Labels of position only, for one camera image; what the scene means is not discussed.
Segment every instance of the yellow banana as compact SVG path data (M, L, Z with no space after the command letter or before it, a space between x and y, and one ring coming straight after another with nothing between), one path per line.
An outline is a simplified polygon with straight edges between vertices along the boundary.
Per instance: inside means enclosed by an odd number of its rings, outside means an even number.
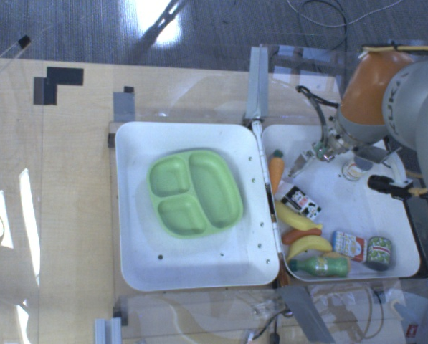
M309 218L295 213L281 201L275 202L277 217L284 223L300 231L309 231L312 228L322 229L322 224L316 224Z
M330 252L332 250L331 243L320 236L305 236L297 239L290 245L287 255L287 263L307 249L317 249L322 252Z

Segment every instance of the orange carrot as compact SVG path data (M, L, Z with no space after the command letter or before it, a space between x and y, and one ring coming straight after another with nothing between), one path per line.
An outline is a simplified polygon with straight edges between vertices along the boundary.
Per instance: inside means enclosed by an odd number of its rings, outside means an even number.
M277 188L279 187L280 179L282 178L282 174L284 173L284 160L282 157L284 156L280 150L275 150L272 154L273 157L268 164L268 171L270 172L270 181L271 181L271 189L272 194L276 194Z
M283 244L292 244L297 239L300 239L304 236L320 236L322 234L322 231L319 228L312 228L308 231L300 231L299 229L292 229L291 231L284 233L282 235L282 243Z

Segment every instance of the gray floor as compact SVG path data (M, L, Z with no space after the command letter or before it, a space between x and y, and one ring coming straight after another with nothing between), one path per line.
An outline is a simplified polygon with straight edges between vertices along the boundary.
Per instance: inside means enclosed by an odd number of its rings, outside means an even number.
M397 0L339 1L354 20ZM342 23L325 4L303 12ZM343 29L299 22L286 0L0 0L0 53L24 34L37 43L26 55L35 59L248 70L252 45L330 49ZM388 39L428 42L428 0L405 0L348 27L349 51Z

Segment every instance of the white cable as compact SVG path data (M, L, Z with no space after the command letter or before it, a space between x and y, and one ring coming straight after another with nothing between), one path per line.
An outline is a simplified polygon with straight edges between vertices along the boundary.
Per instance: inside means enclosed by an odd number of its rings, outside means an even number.
M369 13L366 13L366 14L364 14L364 15L360 16L359 18L354 19L353 21L348 21L347 23L337 24L337 25L328 25L328 24L320 23L319 21L315 21L315 20L311 19L309 16L306 16L306 15L304 15L304 14L301 14L301 13L300 13L300 12L299 12L299 11L298 11L294 6L293 6L293 5L292 5L292 3L290 3L290 0L287 0L287 3L288 3L288 5L289 5L289 7L290 7L290 8L292 8L292 10L293 10L295 13L297 13L297 14L301 15L303 18L305 18L305 19L306 19L306 20L308 20L309 22L314 23L314 24L317 24L317 25L322 26L322 27L325 27L325 28L340 28L340 27L348 26L348 25L350 25L350 24L357 23L358 21L360 21L360 20L362 20L362 19L364 19L364 18L366 18L366 17L368 17L368 16L370 16L370 15L372 15L372 14L378 13L378 12L383 11L383 10L386 10L386 9L389 9L389 8L391 8L391 7L393 7L393 6L396 6L396 5L400 4L401 2L403 2L403 0L398 0L398 1L394 2L393 4L390 4L390 5L385 6L385 7L383 7L383 8L379 8L379 9L376 9L376 10L370 11Z

